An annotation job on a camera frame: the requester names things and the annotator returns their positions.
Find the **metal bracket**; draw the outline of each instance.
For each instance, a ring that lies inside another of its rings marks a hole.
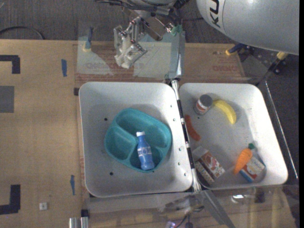
[[[88,217],[78,218],[70,218],[69,220],[69,228],[88,228],[89,222]]]
[[[142,33],[140,23],[141,19],[137,17],[130,22],[126,30],[123,31],[121,26],[114,29],[115,60],[123,68],[130,68],[136,60],[147,53],[147,50],[137,42]]]

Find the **can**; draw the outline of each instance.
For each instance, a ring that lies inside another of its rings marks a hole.
[[[201,95],[193,107],[197,114],[204,115],[212,106],[213,100],[209,95]]]

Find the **orange object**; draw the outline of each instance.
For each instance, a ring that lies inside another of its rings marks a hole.
[[[192,139],[195,141],[199,141],[201,139],[201,136],[195,131],[195,129],[192,126],[191,117],[189,115],[185,115],[185,122],[188,130],[188,134]]]
[[[245,148],[242,150],[241,154],[239,154],[236,166],[233,170],[233,174],[239,173],[239,171],[250,161],[253,153],[250,148]]]

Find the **banana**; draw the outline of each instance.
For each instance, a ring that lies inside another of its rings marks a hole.
[[[234,109],[231,107],[231,105],[229,105],[226,101],[223,100],[214,101],[213,104],[226,114],[231,124],[236,123],[237,114],[234,111]]]

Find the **white bin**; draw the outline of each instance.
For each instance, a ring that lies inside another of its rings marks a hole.
[[[184,115],[191,116],[194,129],[201,136],[190,139],[191,149],[202,146],[224,167],[225,173],[208,188],[237,189],[279,185],[287,181],[288,171],[260,90],[250,84],[183,84],[179,90]],[[237,121],[230,124],[225,114],[212,106],[204,115],[194,112],[193,106],[202,94],[213,100],[225,100],[236,111]],[[253,143],[265,163],[266,175],[258,183],[248,183],[233,169],[242,149]]]
[[[219,109],[212,107],[199,116],[193,111],[201,94],[224,99],[236,110],[237,122],[225,122]],[[210,189],[234,189],[283,184],[287,168],[261,92],[247,84],[184,84],[180,88],[184,114],[202,136],[191,140],[194,150],[204,145],[226,172]],[[175,93],[161,83],[90,82],[79,91],[84,143],[85,184],[96,197],[182,192],[192,185],[190,163],[183,137]],[[113,118],[123,109],[141,110],[170,127],[172,147],[161,166],[151,173],[132,170],[111,158],[104,148],[104,136]],[[267,167],[259,183],[248,183],[233,175],[234,161],[249,143],[254,143]]]

